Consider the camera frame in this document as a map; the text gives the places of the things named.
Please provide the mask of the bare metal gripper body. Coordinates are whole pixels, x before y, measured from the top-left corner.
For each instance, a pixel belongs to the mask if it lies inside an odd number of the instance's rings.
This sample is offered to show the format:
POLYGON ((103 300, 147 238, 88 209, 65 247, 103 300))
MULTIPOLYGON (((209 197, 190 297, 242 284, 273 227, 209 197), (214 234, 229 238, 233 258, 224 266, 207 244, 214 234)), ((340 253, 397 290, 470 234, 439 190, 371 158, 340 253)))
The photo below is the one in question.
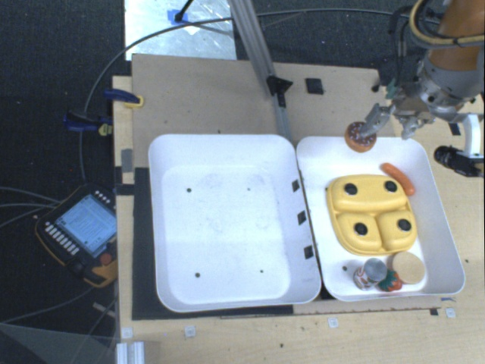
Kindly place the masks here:
POLYGON ((471 96, 456 97, 438 86, 421 83, 404 83, 391 99, 393 115, 403 127, 422 127, 432 124, 437 118, 453 121, 471 96))

